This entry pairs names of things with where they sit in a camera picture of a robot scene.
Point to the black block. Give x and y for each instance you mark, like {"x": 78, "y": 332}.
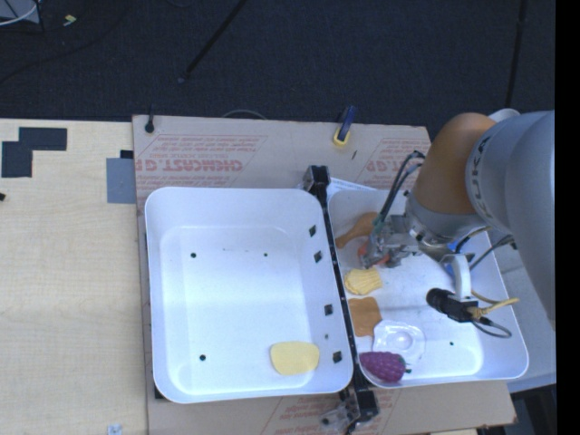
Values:
{"x": 317, "y": 177}
{"x": 362, "y": 406}

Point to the pale yellow flat oval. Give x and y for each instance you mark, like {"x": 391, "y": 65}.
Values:
{"x": 294, "y": 357}

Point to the brown cardboard board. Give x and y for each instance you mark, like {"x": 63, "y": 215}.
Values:
{"x": 254, "y": 152}

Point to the black cylinder on white bracket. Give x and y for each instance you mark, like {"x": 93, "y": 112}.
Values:
{"x": 448, "y": 304}

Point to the brown chicken drumstick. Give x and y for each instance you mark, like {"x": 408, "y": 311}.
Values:
{"x": 355, "y": 231}

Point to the brown toast slice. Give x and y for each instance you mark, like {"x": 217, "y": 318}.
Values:
{"x": 364, "y": 315}

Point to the orange carrot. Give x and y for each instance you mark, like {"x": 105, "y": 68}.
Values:
{"x": 362, "y": 251}

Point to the purple grapes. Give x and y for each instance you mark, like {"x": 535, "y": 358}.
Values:
{"x": 383, "y": 366}

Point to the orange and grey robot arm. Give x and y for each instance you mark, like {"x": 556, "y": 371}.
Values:
{"x": 512, "y": 175}

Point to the white plastic tray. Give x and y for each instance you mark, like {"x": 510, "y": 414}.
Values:
{"x": 244, "y": 302}
{"x": 457, "y": 356}

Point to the thin black rod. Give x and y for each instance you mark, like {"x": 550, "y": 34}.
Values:
{"x": 341, "y": 283}

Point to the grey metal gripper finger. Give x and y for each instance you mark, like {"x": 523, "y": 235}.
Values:
{"x": 375, "y": 254}
{"x": 397, "y": 260}

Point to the white fried egg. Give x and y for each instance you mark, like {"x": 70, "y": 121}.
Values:
{"x": 399, "y": 340}

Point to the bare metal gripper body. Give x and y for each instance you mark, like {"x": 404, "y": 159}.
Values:
{"x": 401, "y": 236}

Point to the yellow ridged crisp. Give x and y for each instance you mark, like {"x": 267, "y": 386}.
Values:
{"x": 362, "y": 281}

